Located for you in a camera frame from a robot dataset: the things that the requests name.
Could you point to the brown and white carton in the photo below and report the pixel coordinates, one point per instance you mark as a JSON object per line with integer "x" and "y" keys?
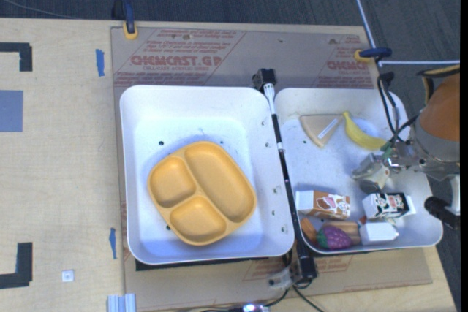
{"x": 325, "y": 204}

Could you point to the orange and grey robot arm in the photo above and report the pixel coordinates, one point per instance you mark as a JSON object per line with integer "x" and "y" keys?
{"x": 442, "y": 109}

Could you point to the purple grapes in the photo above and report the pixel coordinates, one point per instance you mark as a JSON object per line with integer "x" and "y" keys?
{"x": 336, "y": 238}

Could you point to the white plastic tray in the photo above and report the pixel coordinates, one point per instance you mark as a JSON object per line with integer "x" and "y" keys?
{"x": 204, "y": 109}
{"x": 329, "y": 168}

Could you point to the white small carton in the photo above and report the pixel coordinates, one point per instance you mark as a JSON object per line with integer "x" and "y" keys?
{"x": 378, "y": 233}

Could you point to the orange divided plate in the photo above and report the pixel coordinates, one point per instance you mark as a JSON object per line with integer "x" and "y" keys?
{"x": 215, "y": 175}

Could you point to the thin black and white rod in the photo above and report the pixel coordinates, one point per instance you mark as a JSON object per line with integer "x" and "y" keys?
{"x": 279, "y": 142}

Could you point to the white cow print carton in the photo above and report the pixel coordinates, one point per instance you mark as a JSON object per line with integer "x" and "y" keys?
{"x": 387, "y": 205}

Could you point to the yellow banana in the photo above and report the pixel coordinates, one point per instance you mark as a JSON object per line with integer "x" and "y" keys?
{"x": 360, "y": 137}

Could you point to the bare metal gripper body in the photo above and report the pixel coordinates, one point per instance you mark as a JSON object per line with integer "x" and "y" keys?
{"x": 406, "y": 157}

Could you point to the brown cardboard board red print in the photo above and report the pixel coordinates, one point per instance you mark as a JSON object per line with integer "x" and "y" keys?
{"x": 226, "y": 58}

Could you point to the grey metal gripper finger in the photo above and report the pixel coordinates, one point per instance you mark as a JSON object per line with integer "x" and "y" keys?
{"x": 371, "y": 187}
{"x": 367, "y": 164}

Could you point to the black cylinder on white bracket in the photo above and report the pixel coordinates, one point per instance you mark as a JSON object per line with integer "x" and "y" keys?
{"x": 440, "y": 210}

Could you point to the orange carrot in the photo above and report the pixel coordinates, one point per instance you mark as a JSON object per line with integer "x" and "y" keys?
{"x": 309, "y": 230}

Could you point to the cream toy food piece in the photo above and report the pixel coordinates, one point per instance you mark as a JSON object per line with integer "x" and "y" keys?
{"x": 381, "y": 175}

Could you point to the tan pizza slice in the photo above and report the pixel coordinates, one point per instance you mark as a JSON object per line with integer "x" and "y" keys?
{"x": 316, "y": 128}

